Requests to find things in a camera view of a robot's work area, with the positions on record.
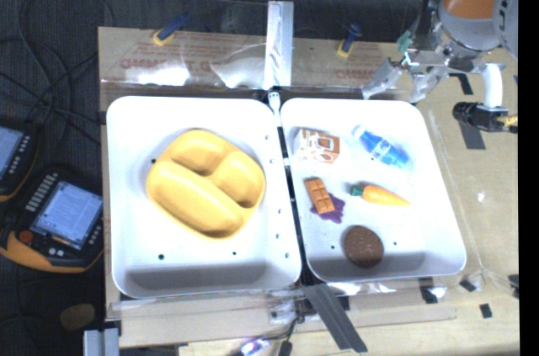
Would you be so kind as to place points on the brown cookie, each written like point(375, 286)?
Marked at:
point(363, 246)

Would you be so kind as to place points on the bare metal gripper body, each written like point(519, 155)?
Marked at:
point(442, 62)

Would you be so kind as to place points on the white plastic tray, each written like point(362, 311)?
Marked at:
point(139, 253)
point(425, 228)

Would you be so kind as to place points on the orange carrot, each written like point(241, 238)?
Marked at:
point(381, 195)

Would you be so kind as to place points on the brown cardboard board, red print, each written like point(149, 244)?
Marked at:
point(484, 219)

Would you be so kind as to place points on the orange biscuit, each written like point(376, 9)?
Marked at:
point(320, 194)

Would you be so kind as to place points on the blue plastic bottle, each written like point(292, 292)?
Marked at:
point(381, 147)

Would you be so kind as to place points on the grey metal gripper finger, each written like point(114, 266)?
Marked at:
point(424, 87)
point(385, 76)

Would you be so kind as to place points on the purple grapes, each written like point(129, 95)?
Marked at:
point(337, 211)

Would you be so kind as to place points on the black cylinder on white bracket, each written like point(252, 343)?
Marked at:
point(492, 87)

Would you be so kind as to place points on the orange and white carton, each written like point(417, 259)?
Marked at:
point(318, 146)

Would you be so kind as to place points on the yellow divided plate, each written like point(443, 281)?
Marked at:
point(198, 194)

